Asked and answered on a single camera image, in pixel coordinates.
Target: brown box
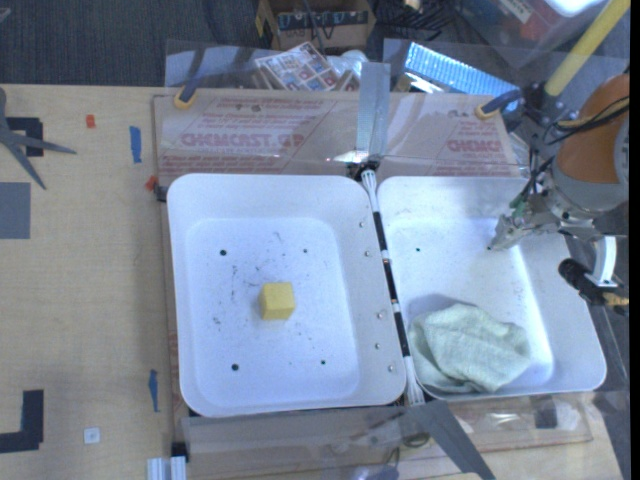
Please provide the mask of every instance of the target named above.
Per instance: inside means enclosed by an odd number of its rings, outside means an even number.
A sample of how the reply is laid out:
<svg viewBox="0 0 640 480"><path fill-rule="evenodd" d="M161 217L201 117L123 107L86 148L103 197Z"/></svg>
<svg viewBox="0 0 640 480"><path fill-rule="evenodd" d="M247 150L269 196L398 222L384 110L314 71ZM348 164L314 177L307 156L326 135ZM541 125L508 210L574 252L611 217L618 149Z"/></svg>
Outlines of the brown box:
<svg viewBox="0 0 640 480"><path fill-rule="evenodd" d="M375 25L367 0L307 0L327 54L364 50ZM310 41L319 47L302 0L260 0L256 27L264 47L289 50Z"/></svg>

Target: white towel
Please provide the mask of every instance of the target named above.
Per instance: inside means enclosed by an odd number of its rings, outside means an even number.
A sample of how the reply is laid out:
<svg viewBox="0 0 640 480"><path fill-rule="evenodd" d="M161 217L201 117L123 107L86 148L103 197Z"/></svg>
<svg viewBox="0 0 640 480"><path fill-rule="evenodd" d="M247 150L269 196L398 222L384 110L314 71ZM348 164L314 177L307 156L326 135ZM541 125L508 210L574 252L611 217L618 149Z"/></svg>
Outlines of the white towel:
<svg viewBox="0 0 640 480"><path fill-rule="evenodd" d="M418 380L450 393L495 393L531 363L526 331L475 306L420 315L408 338Z"/></svg>

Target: plastic storage bin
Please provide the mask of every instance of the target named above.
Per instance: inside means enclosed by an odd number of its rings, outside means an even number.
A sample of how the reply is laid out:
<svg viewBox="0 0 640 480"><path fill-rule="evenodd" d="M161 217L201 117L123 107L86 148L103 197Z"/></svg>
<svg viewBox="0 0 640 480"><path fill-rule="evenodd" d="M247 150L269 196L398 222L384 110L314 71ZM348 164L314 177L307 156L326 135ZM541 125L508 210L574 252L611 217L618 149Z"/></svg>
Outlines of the plastic storage bin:
<svg viewBox="0 0 640 480"><path fill-rule="evenodd" d="M518 68L582 33L607 1L462 0L462 15Z"/></svg>

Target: white square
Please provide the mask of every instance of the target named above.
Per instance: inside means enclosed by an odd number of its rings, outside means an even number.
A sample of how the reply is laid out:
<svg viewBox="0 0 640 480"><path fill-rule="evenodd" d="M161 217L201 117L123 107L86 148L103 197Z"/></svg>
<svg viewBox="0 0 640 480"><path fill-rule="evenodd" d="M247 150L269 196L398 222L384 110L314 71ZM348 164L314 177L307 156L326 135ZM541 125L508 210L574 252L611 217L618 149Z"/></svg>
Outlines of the white square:
<svg viewBox="0 0 640 480"><path fill-rule="evenodd" d="M100 428L90 427L84 429L84 444L96 444L100 442Z"/></svg>

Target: gray square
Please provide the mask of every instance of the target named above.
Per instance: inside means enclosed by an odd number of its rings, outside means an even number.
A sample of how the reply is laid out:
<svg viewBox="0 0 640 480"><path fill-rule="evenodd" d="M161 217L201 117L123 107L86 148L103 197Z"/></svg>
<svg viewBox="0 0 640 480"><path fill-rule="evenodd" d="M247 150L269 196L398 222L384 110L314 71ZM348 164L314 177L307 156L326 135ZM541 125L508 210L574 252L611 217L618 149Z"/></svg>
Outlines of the gray square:
<svg viewBox="0 0 640 480"><path fill-rule="evenodd" d="M31 238L31 184L0 182L0 240Z"/></svg>

